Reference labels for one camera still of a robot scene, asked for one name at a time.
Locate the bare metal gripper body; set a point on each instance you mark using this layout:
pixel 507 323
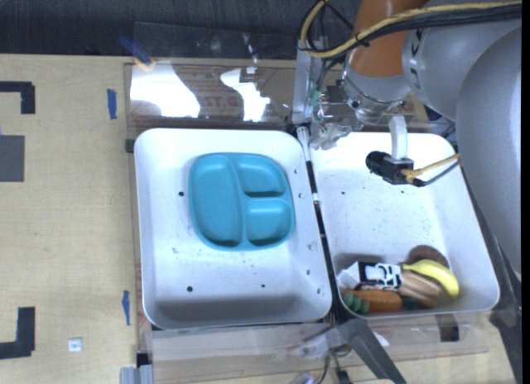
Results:
pixel 339 105

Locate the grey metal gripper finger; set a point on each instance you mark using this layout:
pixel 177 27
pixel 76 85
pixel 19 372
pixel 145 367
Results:
pixel 321 139
pixel 341 132

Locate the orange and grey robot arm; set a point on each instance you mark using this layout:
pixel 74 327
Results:
pixel 476 84

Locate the white plastic tray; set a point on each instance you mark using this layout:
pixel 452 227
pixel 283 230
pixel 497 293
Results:
pixel 232 283
pixel 385 217

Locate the blue divided plate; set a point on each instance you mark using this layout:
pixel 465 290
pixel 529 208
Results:
pixel 215 200

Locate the black and white carton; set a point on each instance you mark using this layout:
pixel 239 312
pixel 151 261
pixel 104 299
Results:
pixel 383 275

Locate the brown biscuit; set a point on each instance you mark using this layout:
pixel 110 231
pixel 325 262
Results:
pixel 426 254

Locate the orange carrot with green top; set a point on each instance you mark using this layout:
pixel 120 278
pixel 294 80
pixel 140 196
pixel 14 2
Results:
pixel 379 301

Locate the yellow banana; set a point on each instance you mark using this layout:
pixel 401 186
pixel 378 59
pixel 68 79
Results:
pixel 439 275

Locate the tan bread roll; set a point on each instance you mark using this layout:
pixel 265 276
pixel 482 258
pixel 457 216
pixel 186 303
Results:
pixel 418 287

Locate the small white square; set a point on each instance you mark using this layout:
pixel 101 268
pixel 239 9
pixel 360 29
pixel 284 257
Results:
pixel 75 344

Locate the black cylinder on white bracket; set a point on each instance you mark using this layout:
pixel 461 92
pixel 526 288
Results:
pixel 391 167

